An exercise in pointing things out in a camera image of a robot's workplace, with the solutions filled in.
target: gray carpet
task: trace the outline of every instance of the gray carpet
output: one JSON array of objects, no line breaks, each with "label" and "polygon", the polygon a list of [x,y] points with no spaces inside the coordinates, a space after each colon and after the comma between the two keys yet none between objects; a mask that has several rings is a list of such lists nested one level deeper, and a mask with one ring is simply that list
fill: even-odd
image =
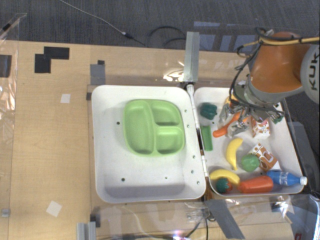
[{"label": "gray carpet", "polygon": [[[97,15],[146,43],[159,26],[201,34],[202,50],[233,52],[255,38],[254,27],[290,30],[302,36],[319,34],[320,0],[65,0]],[[24,41],[142,46],[102,21],[57,0],[0,0],[0,26],[15,13],[27,13],[21,23]],[[184,49],[178,30],[161,29],[149,39],[155,48]],[[287,99],[293,120],[301,122],[319,163],[319,106],[305,96]]]}]

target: white paper square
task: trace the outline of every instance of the white paper square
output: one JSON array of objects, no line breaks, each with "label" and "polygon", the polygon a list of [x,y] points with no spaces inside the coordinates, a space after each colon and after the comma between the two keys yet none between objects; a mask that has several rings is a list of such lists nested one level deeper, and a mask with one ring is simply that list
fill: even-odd
[{"label": "white paper square", "polygon": [[46,212],[48,214],[51,214],[54,217],[58,217],[61,208],[62,208],[61,204],[58,204],[55,201],[51,201],[51,203],[49,204],[48,208],[46,209]]},{"label": "white paper square", "polygon": [[71,94],[62,94],[60,103],[70,103]]}]

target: carrot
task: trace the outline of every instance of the carrot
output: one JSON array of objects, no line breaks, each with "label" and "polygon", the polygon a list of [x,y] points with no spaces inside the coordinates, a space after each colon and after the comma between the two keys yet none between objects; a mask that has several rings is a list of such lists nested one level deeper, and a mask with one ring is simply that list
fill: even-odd
[{"label": "carrot", "polygon": [[227,123],[225,126],[221,127],[220,129],[218,130],[215,130],[212,135],[213,137],[215,138],[218,138],[218,137],[221,137],[221,136],[224,136],[227,134],[228,132],[228,127],[231,123],[233,123],[234,121],[237,121],[240,117],[240,112],[237,112],[236,114],[234,114],[233,118],[231,119],[231,121],[229,123]]}]

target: divided green plate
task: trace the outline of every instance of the divided green plate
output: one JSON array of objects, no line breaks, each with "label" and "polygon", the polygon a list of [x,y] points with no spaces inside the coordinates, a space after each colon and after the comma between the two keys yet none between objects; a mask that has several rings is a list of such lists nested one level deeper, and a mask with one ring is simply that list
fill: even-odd
[{"label": "divided green plate", "polygon": [[176,105],[165,100],[136,99],[124,107],[127,147],[136,155],[173,155],[185,146],[185,130]]}]

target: yellow banana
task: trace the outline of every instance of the yellow banana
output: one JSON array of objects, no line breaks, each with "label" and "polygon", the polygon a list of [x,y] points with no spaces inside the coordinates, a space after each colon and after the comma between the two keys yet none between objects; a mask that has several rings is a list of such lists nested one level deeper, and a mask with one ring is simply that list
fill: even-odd
[{"label": "yellow banana", "polygon": [[233,169],[236,171],[237,168],[237,149],[241,146],[244,140],[242,138],[234,138],[228,144],[226,148],[226,160],[232,165]]},{"label": "yellow banana", "polygon": [[218,169],[210,173],[211,180],[216,181],[220,178],[227,178],[234,185],[238,185],[240,183],[239,176],[232,171],[225,170],[225,169]]}]

